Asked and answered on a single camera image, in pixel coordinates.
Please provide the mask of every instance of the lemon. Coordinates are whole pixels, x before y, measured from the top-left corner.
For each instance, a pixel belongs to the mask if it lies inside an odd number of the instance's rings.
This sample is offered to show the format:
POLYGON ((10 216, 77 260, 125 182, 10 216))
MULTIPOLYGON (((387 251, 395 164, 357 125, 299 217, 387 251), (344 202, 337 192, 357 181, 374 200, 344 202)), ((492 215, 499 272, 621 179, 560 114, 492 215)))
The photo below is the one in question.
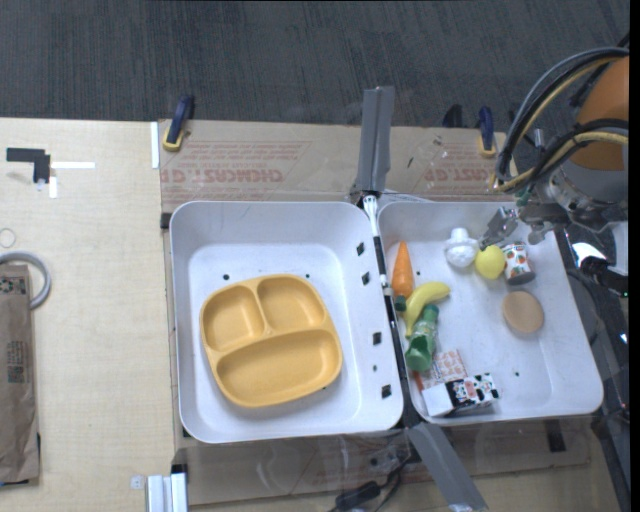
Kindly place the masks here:
POLYGON ((474 264, 482 277, 497 279, 502 274, 505 266, 502 249, 497 245, 490 245, 484 251, 478 252, 474 264))

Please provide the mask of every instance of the wooden table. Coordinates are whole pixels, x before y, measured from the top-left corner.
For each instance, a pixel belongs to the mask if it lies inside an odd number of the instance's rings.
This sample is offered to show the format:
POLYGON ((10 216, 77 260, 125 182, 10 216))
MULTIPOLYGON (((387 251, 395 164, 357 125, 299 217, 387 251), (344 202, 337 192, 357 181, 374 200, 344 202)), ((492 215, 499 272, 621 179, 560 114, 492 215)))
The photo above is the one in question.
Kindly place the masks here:
MULTIPOLYGON (((167 474, 175 453, 160 177, 150 123, 1 119, 3 147, 45 149, 58 197, 30 164, 0 161, 0 228, 48 265, 33 313, 41 475, 0 491, 0 509, 142 511, 137 475, 167 474)), ((39 285, 33 272, 34 288, 39 285)), ((616 510, 595 438, 586 466, 480 478, 492 510, 616 510)), ((333 496, 211 510, 326 510, 333 496)), ((448 510, 435 485, 402 486, 389 510, 448 510)))

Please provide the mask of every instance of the wooden disc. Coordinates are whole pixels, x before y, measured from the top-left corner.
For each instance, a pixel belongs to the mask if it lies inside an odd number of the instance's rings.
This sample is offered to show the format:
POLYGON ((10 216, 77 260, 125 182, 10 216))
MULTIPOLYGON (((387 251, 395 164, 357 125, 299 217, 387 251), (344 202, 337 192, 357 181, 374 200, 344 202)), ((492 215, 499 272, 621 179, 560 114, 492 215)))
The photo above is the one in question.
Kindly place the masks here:
POLYGON ((509 293, 502 301, 502 313, 511 327, 525 334, 537 331, 544 323, 542 306, 529 292, 509 293))

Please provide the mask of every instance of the brown paper bag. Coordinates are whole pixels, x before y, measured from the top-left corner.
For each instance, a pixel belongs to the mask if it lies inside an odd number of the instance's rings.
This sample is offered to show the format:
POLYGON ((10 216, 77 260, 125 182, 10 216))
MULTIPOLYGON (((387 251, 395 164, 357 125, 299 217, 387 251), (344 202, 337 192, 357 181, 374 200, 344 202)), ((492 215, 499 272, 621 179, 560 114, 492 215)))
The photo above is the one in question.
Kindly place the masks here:
POLYGON ((0 482, 38 476, 29 269, 0 265, 0 482))

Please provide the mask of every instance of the toy banana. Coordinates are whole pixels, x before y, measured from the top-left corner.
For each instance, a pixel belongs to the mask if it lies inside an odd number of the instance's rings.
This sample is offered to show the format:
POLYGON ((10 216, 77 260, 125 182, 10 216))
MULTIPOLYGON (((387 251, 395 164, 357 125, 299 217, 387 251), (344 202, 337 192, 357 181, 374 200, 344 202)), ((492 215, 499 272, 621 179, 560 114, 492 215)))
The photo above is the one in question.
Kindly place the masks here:
POLYGON ((444 299, 450 291, 449 286, 440 281, 429 281, 416 287, 407 299, 407 309, 402 315, 405 323, 405 336, 411 336, 413 324, 420 317, 424 307, 444 299))

